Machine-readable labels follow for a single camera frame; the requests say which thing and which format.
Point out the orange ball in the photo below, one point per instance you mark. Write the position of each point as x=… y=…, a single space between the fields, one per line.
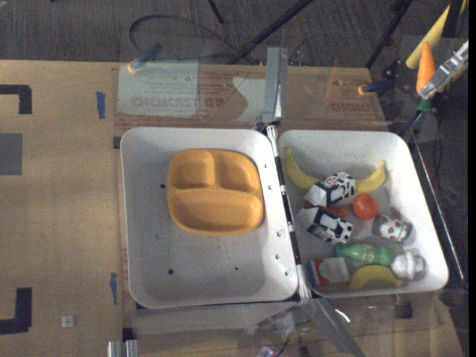
x=365 y=206

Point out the white red and blue carton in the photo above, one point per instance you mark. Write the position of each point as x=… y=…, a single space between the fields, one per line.
x=329 y=271

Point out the yellow banana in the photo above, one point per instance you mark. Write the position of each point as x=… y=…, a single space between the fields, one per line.
x=372 y=276
x=295 y=175
x=375 y=180

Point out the cow print milk carton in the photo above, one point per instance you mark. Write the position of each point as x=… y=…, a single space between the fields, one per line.
x=336 y=189
x=329 y=227

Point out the white bottle with red dots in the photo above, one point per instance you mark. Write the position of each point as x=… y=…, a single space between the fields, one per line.
x=390 y=228

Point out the thin black and white rod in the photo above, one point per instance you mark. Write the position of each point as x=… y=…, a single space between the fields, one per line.
x=283 y=192

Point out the orange divided plate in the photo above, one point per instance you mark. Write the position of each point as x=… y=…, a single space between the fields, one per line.
x=215 y=206

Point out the white plastic tray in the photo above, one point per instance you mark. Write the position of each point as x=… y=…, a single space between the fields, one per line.
x=334 y=151
x=208 y=266

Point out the green plastic bottle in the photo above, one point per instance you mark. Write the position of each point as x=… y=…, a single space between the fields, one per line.
x=366 y=254

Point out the orange carrot with green top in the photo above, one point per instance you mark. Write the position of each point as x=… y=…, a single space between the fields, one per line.
x=425 y=67

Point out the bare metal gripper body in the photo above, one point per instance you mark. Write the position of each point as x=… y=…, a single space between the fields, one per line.
x=456 y=62

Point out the red sausage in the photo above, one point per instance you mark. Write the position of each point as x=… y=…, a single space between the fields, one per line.
x=337 y=211

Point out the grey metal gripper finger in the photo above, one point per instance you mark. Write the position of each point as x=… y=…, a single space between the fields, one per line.
x=434 y=83

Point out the plain white bottle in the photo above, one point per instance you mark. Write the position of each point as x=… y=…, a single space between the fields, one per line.
x=406 y=265

